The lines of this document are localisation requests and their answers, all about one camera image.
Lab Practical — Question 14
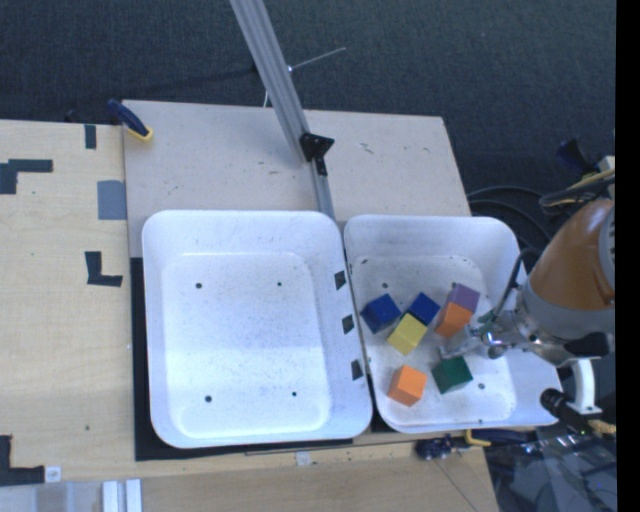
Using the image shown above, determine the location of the blue cube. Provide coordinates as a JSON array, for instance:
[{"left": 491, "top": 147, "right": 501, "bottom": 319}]
[
  {"left": 405, "top": 291, "right": 443, "bottom": 327},
  {"left": 359, "top": 292, "right": 403, "bottom": 335}
]

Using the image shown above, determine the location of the orange cube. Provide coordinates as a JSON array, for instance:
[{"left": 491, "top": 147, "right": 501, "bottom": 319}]
[
  {"left": 433, "top": 301, "right": 474, "bottom": 340},
  {"left": 386, "top": 363, "right": 429, "bottom": 408}
]

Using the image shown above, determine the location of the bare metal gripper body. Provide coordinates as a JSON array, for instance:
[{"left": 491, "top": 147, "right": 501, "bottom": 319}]
[{"left": 480, "top": 308, "right": 571, "bottom": 366}]

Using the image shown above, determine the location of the purple cube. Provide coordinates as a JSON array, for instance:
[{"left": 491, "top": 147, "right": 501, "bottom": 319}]
[{"left": 445, "top": 282, "right": 482, "bottom": 314}]

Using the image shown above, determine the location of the white plastic tray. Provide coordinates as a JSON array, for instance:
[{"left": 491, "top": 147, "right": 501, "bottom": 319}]
[
  {"left": 342, "top": 213, "right": 562, "bottom": 436},
  {"left": 141, "top": 208, "right": 374, "bottom": 450}
]

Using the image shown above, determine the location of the green cube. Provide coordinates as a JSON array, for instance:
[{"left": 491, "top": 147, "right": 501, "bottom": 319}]
[{"left": 430, "top": 355, "right": 475, "bottom": 396}]

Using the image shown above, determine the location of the yellow cube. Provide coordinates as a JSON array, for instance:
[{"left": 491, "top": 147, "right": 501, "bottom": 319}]
[{"left": 385, "top": 312, "right": 430, "bottom": 358}]

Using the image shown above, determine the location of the black cylinder on white bracket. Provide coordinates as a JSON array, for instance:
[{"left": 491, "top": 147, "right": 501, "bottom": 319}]
[{"left": 539, "top": 356, "right": 607, "bottom": 427}]

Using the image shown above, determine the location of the pale wood board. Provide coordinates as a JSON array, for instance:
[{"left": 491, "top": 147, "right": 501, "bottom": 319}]
[{"left": 121, "top": 99, "right": 490, "bottom": 457}]

